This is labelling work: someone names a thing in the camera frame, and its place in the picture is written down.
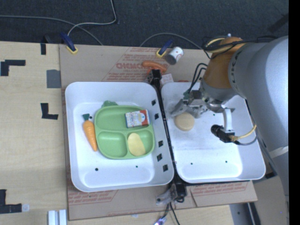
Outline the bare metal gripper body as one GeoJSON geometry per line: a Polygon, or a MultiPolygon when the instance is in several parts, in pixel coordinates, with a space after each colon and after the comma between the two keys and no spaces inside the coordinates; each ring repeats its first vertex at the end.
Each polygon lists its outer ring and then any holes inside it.
{"type": "Polygon", "coordinates": [[[224,102],[211,97],[204,90],[187,90],[186,106],[198,110],[211,110],[214,113],[222,113],[225,110],[224,102]]]}

